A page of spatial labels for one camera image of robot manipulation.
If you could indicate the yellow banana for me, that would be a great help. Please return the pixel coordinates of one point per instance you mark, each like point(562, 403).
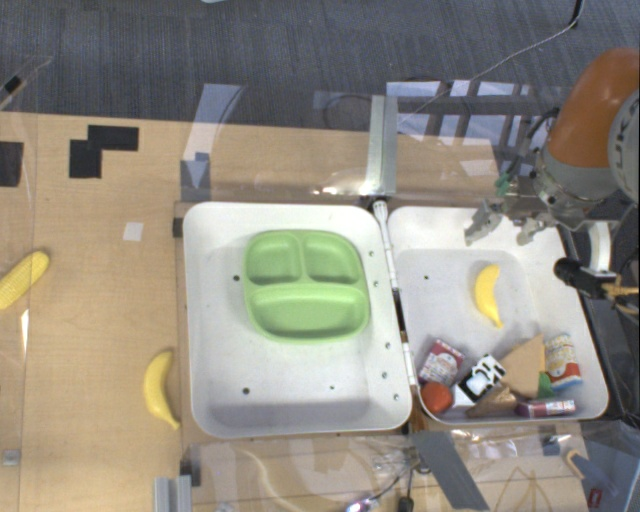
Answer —
point(486, 292)
point(156, 387)

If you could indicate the pink and white carton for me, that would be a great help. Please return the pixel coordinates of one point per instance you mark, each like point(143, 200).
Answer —
point(440, 362)

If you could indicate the brown toy wedge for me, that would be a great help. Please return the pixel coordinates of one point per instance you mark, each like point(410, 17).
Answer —
point(495, 402)

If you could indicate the brown triangular bread slice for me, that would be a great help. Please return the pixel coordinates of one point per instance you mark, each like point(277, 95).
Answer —
point(527, 367)

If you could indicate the black and white carton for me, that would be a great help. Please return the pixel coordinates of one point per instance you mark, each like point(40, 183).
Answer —
point(481, 376)

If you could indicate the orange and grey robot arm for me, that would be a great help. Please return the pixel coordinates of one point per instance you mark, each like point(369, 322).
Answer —
point(585, 115)

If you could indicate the black cylinder on white bracket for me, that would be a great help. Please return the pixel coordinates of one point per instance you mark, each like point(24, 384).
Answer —
point(582, 277)

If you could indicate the thin black and white rod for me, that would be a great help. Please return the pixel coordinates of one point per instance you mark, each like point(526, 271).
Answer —
point(389, 252)

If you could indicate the white red and blue can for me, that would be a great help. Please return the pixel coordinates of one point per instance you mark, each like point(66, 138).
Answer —
point(561, 361)

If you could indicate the green toy wedge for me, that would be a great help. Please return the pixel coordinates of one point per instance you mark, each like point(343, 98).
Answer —
point(545, 387)

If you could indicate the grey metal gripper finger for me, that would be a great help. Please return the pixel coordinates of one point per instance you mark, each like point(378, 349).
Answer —
point(479, 226)
point(530, 230)

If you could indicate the red toy tomato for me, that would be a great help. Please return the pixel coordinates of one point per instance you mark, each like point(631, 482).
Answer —
point(436, 397)

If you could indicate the green divided plate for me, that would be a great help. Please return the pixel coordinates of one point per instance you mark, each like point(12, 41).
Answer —
point(305, 312)

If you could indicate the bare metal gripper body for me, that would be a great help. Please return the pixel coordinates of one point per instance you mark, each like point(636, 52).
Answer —
point(530, 197)

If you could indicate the white plastic tray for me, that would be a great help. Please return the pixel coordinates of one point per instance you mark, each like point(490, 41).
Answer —
point(440, 305)
point(220, 360)

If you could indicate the yellow corn cob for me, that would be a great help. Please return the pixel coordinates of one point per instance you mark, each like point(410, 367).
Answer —
point(22, 280)

